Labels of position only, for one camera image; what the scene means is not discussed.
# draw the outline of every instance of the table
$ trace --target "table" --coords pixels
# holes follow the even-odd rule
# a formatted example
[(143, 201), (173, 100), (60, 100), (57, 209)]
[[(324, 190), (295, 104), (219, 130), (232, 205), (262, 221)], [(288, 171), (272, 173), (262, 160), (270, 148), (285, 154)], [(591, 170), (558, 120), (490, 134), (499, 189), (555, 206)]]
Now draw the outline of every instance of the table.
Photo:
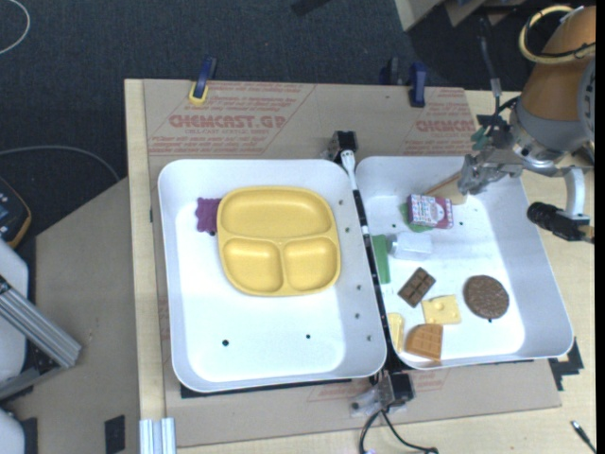
[[(322, 95), (324, 110), (333, 122), (345, 113), (349, 93), (370, 92), (359, 86), (339, 86), (333, 99)], [(405, 90), (393, 90), (393, 93)], [(487, 92), (466, 92), (474, 114), (490, 114), (493, 99)], [(161, 339), (158, 325), (157, 283), (154, 239), (149, 221), (151, 197), (144, 82), (125, 82), (127, 137), (129, 155), (130, 220), (136, 338), (139, 370), (139, 402), (142, 419), (165, 417), (164, 379)], [(393, 103), (390, 113), (397, 113)], [(560, 203), (564, 184), (552, 179), (525, 173), (523, 184), (530, 201)], [(594, 215), (594, 172), (586, 176), (586, 213)], [(581, 452), (587, 449), (570, 426), (578, 420), (593, 442), (596, 441), (596, 349), (595, 349), (595, 280), (594, 247), (585, 243), (567, 243), (546, 231), (541, 237), (567, 305), (574, 327), (584, 369), (580, 375), (564, 379), (562, 407), (524, 411), (488, 417), (424, 422), (401, 426), (404, 438), (418, 445), (435, 445), (441, 453), (459, 452)], [(352, 453), (356, 450), (358, 430), (289, 436), (275, 439), (205, 445), (179, 449), (198, 454), (267, 453), (267, 452), (330, 452)], [(378, 452), (402, 452), (401, 445), (385, 427), (374, 428), (367, 437), (367, 447)]]

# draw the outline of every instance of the yellow plate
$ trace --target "yellow plate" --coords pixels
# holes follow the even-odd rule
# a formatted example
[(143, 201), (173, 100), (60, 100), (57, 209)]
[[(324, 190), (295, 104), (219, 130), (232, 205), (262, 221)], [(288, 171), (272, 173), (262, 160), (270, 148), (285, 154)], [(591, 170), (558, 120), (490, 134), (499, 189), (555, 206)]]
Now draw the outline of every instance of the yellow plate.
[(235, 189), (220, 201), (216, 227), (223, 270), (248, 294), (311, 294), (331, 287), (340, 274), (332, 209), (306, 188)]

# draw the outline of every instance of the brown round cookie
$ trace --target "brown round cookie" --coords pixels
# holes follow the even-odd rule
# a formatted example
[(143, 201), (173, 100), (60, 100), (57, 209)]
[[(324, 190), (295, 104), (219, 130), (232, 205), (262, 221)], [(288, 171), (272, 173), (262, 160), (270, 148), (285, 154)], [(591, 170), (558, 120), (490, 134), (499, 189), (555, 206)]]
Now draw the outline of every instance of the brown round cookie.
[(480, 318), (494, 320), (509, 309), (509, 294), (499, 281), (490, 276), (470, 277), (464, 285), (464, 301)]

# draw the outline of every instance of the purple package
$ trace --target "purple package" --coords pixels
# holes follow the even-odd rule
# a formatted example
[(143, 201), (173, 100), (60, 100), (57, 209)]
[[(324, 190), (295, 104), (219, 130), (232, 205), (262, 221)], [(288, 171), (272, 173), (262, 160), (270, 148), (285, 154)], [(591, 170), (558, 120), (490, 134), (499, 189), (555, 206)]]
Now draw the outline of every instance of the purple package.
[(437, 229), (454, 226), (452, 201), (443, 197), (411, 194), (407, 197), (407, 217), (410, 224)]
[(198, 199), (196, 217), (198, 218), (198, 232), (216, 232), (216, 216), (220, 199)]

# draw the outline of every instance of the black floor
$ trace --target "black floor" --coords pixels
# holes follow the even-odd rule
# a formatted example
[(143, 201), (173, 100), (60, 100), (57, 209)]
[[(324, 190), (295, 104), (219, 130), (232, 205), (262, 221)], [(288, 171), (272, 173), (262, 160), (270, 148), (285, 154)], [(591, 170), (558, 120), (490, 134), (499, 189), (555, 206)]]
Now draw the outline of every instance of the black floor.
[[(35, 236), (127, 173), (123, 82), (195, 79), (205, 54), (216, 79), (377, 84), (398, 56), (422, 61), (427, 85), (489, 89), (477, 35), (480, 11), (452, 27), (437, 7), (405, 33), (393, 0), (17, 0), (31, 28), (0, 54), (0, 177), (31, 208)], [(516, 39), (527, 17), (553, 3), (530, 0), (490, 29), (506, 90), (531, 70)], [(19, 38), (25, 15), (0, 0), (0, 52)], [(544, 31), (544, 42), (548, 35)]]

